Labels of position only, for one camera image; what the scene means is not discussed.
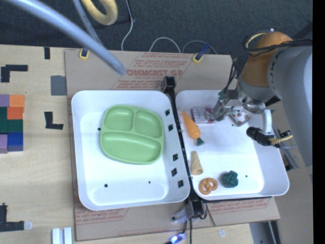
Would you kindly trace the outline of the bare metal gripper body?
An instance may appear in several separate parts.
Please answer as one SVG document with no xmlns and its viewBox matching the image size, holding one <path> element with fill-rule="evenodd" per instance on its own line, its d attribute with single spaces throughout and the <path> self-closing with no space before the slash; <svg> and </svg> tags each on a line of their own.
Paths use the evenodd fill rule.
<svg viewBox="0 0 325 244">
<path fill-rule="evenodd" d="M 240 89 L 227 90 L 222 105 L 232 106 L 233 110 L 246 110 L 254 114 L 261 113 L 266 108 L 264 102 L 249 97 Z"/>
</svg>

